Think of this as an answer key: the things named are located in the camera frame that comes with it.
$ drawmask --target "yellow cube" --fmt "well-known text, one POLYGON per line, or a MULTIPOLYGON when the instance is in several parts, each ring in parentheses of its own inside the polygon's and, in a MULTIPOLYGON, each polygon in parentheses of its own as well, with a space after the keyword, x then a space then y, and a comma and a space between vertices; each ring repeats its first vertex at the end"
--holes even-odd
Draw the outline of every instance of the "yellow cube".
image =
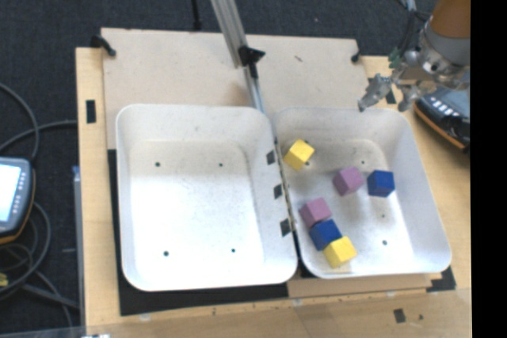
POLYGON ((284 156, 284 161, 295 170, 300 170, 308 162, 315 150, 302 139, 294 142, 284 156))
POLYGON ((323 252, 332 268, 336 268, 357 256, 354 245, 346 236, 331 242, 324 248, 323 252))

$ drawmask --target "black floor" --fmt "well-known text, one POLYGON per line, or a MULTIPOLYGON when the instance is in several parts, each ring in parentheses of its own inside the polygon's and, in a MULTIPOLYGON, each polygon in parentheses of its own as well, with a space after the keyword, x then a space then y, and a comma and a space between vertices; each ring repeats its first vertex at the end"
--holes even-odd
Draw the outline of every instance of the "black floor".
MULTIPOLYGON (((416 0, 430 12, 436 0, 416 0)), ((405 28, 395 0, 237 0, 249 34, 356 39, 365 55, 387 55, 405 28)), ((210 2, 198 0, 203 30, 217 32, 210 2)), ((0 0, 0 83, 32 108, 39 124, 76 119, 74 50, 101 27, 192 30, 190 0, 0 0)), ((12 98, 0 92, 0 145, 31 126, 12 98)), ((26 156, 33 138, 7 156, 26 156)), ((39 270, 65 298, 78 300, 73 166, 78 137, 72 127, 44 131, 35 160, 36 202, 51 220, 51 247, 39 270)), ((42 224, 39 218, 34 222, 42 224)), ((40 228, 40 239, 44 238, 40 228)), ((25 235, 29 241, 31 235, 25 235)), ((0 251, 0 269, 9 259, 0 251)), ((40 277, 29 282, 44 287, 40 277)), ((71 311, 74 325, 79 314, 71 311)), ((66 327, 62 307, 25 290, 0 296, 0 334, 66 327)))

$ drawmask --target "purple block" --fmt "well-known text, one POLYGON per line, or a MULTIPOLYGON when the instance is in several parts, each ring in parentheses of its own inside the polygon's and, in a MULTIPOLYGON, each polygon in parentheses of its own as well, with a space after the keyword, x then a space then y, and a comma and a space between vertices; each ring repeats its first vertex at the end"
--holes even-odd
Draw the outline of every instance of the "purple block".
POLYGON ((322 197, 305 203, 305 205, 299 209, 299 213, 308 228, 311 228, 317 222, 331 217, 331 210, 322 197))
POLYGON ((334 187, 340 193, 340 196, 346 196, 354 193, 364 184, 364 178, 355 166, 341 169, 333 178, 334 187))

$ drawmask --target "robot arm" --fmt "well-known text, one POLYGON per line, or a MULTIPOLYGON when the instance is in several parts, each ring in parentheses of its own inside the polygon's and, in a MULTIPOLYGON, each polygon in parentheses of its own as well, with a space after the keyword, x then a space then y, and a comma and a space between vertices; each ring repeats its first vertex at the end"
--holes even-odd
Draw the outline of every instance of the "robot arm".
MULTIPOLYGON (((410 14, 408 35, 417 16, 415 1, 399 1, 410 14)), ((360 111, 384 98, 393 84, 403 93, 398 104, 401 112, 438 85, 453 90, 470 85, 463 76, 470 69, 471 0, 437 0, 414 49, 408 49, 407 35, 389 56, 391 76, 373 78, 358 101, 360 111)))

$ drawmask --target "wooden table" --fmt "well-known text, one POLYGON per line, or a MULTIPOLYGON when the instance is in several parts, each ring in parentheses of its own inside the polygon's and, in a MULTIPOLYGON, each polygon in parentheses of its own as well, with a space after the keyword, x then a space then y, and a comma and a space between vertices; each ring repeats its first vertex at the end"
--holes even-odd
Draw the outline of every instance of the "wooden table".
MULTIPOLYGON (((350 47, 350 40, 344 42, 350 47)), ((424 280, 420 275, 380 281, 353 280, 338 289, 325 283, 318 288, 305 286, 305 281, 295 281, 288 299, 122 317, 107 161, 104 52, 98 48, 78 48, 75 55, 84 299, 89 333, 164 336, 172 331, 179 336, 195 336, 197 331, 207 329, 208 336, 236 336, 239 332, 242 336, 322 336, 330 332, 342 334, 340 336, 356 336, 359 332, 406 336, 411 329, 424 329, 425 332, 452 331, 453 336, 468 336, 471 331, 470 160, 429 129, 412 111, 403 114, 414 130, 452 248, 456 290, 426 293, 431 279, 438 279, 440 275, 427 275, 424 280), (87 123, 90 101, 94 102, 96 117, 94 122, 87 123)), ((363 57, 357 69, 364 69, 368 77, 376 72, 386 73, 387 58, 363 57)), ((400 100, 396 90, 395 96, 400 100)), ((385 101, 379 106, 396 108, 385 101)))

